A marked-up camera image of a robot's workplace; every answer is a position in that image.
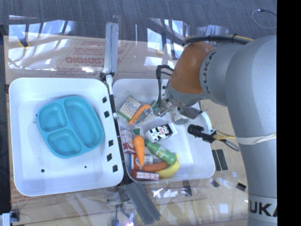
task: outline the banana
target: banana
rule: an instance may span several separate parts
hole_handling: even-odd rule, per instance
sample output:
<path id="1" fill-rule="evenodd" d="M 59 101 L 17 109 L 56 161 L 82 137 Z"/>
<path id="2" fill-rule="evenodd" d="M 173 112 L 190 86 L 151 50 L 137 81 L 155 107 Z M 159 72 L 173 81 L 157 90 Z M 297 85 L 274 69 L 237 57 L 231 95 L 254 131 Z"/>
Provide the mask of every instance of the banana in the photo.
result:
<path id="1" fill-rule="evenodd" d="M 156 171 L 155 173 L 159 174 L 159 178 L 171 178 L 177 170 L 180 168 L 180 163 L 178 161 L 179 155 L 176 154 L 176 160 L 169 167 Z"/>

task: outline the green bottle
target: green bottle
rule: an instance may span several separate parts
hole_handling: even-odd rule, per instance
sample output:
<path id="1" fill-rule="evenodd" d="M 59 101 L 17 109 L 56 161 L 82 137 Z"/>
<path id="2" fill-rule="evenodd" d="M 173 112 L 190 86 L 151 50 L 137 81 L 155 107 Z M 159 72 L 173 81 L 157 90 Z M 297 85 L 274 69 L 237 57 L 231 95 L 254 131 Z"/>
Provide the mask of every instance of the green bottle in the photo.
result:
<path id="1" fill-rule="evenodd" d="M 144 145 L 149 148 L 151 153 L 153 153 L 155 156 L 160 158 L 163 161 L 166 161 L 168 165 L 171 165 L 176 160 L 176 155 L 174 153 L 171 153 L 169 150 L 167 150 L 165 147 L 154 144 L 149 141 L 149 139 L 146 139 L 144 141 Z"/>

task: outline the toy carrot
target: toy carrot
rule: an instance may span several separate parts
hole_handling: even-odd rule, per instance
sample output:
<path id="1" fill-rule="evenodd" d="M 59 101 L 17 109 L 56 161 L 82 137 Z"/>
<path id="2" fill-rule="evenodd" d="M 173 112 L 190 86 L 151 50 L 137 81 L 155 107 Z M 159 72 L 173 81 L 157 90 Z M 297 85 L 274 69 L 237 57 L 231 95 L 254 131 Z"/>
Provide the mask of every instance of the toy carrot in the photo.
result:
<path id="1" fill-rule="evenodd" d="M 139 108 L 139 110 L 136 111 L 136 113 L 133 115 L 133 117 L 129 120 L 128 124 L 133 124 L 139 118 L 139 116 L 141 115 L 141 113 L 144 110 L 147 110 L 148 108 L 151 108 L 151 106 L 148 105 L 148 104 L 145 104 L 145 105 L 141 106 Z"/>
<path id="2" fill-rule="evenodd" d="M 136 150 L 139 164 L 143 167 L 144 166 L 144 153 L 145 153 L 144 139 L 142 136 L 140 136 L 139 128 L 134 129 L 134 133 L 136 134 L 136 136 L 133 139 L 134 148 Z"/>

